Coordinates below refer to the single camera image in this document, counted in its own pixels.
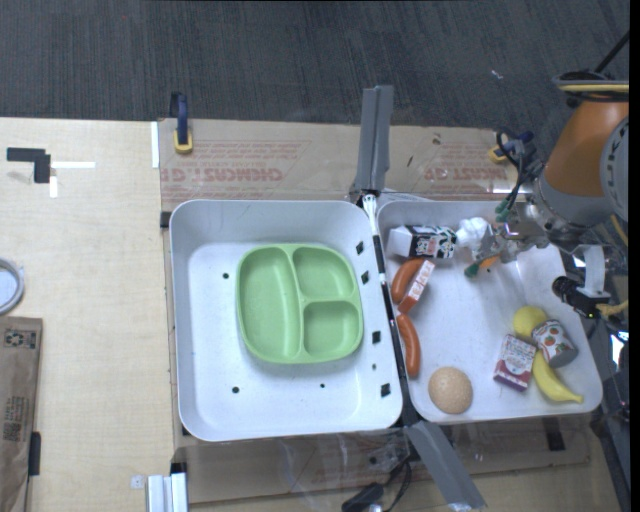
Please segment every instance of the brown paper bag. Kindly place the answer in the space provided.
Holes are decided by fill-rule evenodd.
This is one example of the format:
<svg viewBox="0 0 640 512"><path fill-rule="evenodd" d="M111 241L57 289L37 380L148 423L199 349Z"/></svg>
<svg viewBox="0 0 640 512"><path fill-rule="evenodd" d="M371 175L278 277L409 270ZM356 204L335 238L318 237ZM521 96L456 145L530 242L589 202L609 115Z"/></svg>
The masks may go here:
<svg viewBox="0 0 640 512"><path fill-rule="evenodd" d="M42 320L0 317L0 510L26 506Z"/></svg>

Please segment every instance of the white ring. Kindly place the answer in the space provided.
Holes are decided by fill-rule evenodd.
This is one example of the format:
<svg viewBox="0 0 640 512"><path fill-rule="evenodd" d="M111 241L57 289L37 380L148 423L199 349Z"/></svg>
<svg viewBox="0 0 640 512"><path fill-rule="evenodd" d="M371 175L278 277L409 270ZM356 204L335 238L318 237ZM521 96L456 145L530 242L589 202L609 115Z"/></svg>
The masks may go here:
<svg viewBox="0 0 640 512"><path fill-rule="evenodd" d="M15 278L17 284L16 291L13 293L9 301L5 302L4 304L0 304L0 315L4 315L5 313L11 311L16 306L16 304L20 302L22 294L24 293L24 279L22 277L22 274L20 273L20 269L18 269L18 267L16 267L13 263L5 260L4 258L0 258L0 268L8 270L9 273Z"/></svg>

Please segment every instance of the white tray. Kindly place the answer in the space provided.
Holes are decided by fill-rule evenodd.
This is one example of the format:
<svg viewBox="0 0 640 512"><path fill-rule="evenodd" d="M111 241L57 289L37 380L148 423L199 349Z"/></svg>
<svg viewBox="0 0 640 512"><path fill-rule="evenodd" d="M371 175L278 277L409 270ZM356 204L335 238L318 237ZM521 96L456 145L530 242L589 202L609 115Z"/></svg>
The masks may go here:
<svg viewBox="0 0 640 512"><path fill-rule="evenodd" d="M378 213L383 247L391 228L402 225L440 225L458 229L460 220L470 217L495 218L493 202L411 202L393 201ZM385 254L387 277L393 278L402 259ZM457 249L450 260L434 260L434 269L420 302L409 316L418 331L422 350L420 374L409 380L411 400L425 419L441 424L586 413L602 400L602 383L580 317L563 304L551 284L565 275L558 249L533 248L521 253L516 262L480 270L475 279L464 275L472 263L469 249ZM560 378L576 393L582 404L552 402L535 382L520 393L493 380L500 346L512 333L515 311L524 305L541 307L562 323L579 350L569 365L557 369ZM429 398L427 386L441 366L456 366L471 379L474 398L463 414L449 415Z"/></svg>
<svg viewBox="0 0 640 512"><path fill-rule="evenodd" d="M379 430L396 422L402 396L362 210L343 201L196 200L173 212L170 235L178 405L191 434L231 441ZM349 356L318 364L268 363L241 339L238 262L253 247L288 242L323 244L350 262L364 335ZM361 279L365 272L367 284ZM374 332L379 342L373 342ZM388 394L382 392L387 387Z"/></svg>

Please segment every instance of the qr code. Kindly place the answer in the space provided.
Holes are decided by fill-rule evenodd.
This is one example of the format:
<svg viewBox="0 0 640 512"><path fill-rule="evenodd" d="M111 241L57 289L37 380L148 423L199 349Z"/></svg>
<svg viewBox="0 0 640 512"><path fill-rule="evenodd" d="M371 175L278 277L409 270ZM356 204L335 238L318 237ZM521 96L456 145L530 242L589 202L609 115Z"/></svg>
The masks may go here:
<svg viewBox="0 0 640 512"><path fill-rule="evenodd" d="M2 427L2 439L5 441L20 441L22 424L15 421L5 421Z"/></svg>

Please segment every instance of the yellow fruit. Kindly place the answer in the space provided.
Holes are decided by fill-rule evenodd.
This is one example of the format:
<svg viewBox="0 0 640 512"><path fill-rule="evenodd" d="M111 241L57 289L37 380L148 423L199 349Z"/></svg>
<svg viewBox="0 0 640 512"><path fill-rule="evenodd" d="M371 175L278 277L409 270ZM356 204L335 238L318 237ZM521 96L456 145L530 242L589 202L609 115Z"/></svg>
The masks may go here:
<svg viewBox="0 0 640 512"><path fill-rule="evenodd" d="M547 319L547 314L535 306L524 306L513 315L513 329L516 338L531 341L531 331Z"/></svg>
<svg viewBox="0 0 640 512"><path fill-rule="evenodd" d="M539 350L533 358L532 373L540 391L551 400L555 402L573 401L579 404L584 401L582 395L577 395L562 383Z"/></svg>

